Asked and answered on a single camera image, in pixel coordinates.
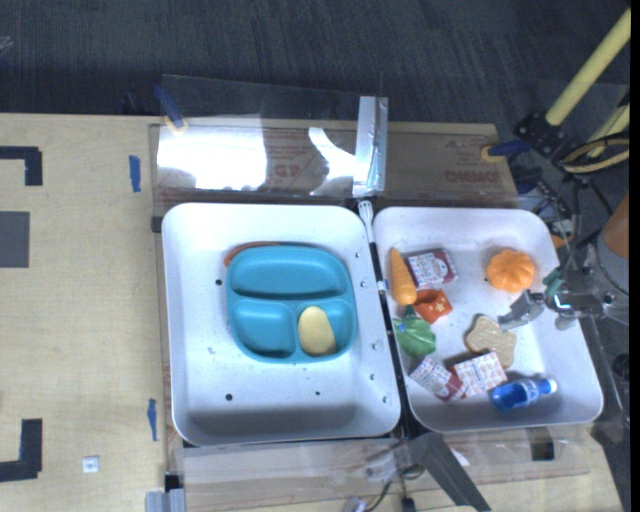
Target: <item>blue plastic dish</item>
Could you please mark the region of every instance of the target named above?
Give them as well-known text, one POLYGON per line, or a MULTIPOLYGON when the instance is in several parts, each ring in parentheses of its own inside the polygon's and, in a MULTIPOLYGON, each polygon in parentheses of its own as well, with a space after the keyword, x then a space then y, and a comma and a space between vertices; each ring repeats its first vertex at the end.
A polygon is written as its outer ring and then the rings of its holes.
POLYGON ((235 342, 260 361, 327 361, 349 350, 356 337, 353 287, 343 263, 328 251, 298 245, 252 247, 229 264, 227 313, 235 342), (302 350, 298 318, 309 306, 324 310, 336 352, 311 356, 302 350))

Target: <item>wooden table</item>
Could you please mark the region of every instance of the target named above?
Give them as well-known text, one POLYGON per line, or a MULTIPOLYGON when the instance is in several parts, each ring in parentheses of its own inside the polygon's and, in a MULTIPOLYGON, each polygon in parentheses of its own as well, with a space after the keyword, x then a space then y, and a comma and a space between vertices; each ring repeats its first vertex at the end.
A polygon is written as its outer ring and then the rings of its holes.
MULTIPOLYGON (((37 146, 44 177, 42 186, 25 186, 24 162, 0 160, 0 211, 30 214, 28 268, 0 268, 0 461, 18 459, 21 420, 43 425, 42 471, 0 483, 0 510, 142 511, 146 493, 163 488, 168 457, 150 228, 149 128, 157 122, 0 115, 0 145, 37 146), (132 155, 141 163, 139 192, 130 180, 132 155), (99 471, 83 471, 90 456, 99 457, 99 471)), ((494 510, 621 510, 602 449, 587 437, 584 454, 586 474, 479 489, 494 510)), ((399 510, 396 497, 379 510, 399 510)), ((441 490, 413 497, 419 510, 451 506, 441 490)))

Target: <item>blue toy bottle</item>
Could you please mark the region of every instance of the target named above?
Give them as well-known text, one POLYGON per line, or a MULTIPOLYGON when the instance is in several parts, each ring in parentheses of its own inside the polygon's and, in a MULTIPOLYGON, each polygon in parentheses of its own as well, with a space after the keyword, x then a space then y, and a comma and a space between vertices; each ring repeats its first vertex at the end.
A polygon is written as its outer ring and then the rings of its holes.
POLYGON ((510 411, 532 405, 557 389, 558 383, 553 379, 520 379, 493 388, 489 397, 497 409, 510 411))

